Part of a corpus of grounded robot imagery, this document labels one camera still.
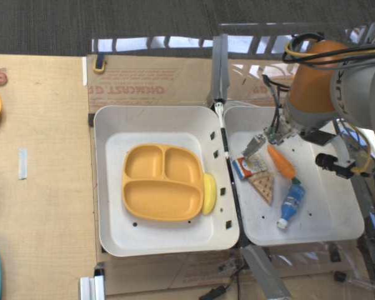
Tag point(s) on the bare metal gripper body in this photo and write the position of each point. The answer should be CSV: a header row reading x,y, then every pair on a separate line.
x,y
288,133

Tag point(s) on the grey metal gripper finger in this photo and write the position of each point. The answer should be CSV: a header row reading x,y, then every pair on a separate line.
x,y
253,145

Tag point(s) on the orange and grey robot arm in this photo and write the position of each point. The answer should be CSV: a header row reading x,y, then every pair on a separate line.
x,y
315,83

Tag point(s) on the red blue white carton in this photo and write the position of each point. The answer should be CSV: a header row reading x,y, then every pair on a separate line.
x,y
242,169

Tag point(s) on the orange carrot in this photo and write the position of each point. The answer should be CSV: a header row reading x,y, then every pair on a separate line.
x,y
282,164

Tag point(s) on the pizza slice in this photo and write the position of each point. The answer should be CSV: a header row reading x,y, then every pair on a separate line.
x,y
264,186

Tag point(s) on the yellow banana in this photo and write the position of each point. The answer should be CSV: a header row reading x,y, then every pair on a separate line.
x,y
209,195

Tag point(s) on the blue bottle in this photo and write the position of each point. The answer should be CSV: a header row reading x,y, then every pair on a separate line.
x,y
292,200

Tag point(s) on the white plastic tray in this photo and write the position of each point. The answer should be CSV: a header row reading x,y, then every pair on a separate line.
x,y
331,205
118,230

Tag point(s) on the orange divided plate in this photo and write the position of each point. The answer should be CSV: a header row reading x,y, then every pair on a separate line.
x,y
162,195

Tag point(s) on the brown cardboard board red print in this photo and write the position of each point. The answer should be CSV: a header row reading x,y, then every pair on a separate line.
x,y
150,83

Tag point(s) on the clear bottle with black cap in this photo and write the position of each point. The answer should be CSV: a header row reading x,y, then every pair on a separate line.
x,y
347,278

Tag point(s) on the brown doughnut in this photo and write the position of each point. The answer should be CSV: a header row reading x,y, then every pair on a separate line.
x,y
0,77

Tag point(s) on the black cylinder on white bracket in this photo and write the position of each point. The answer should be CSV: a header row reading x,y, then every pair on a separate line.
x,y
331,163

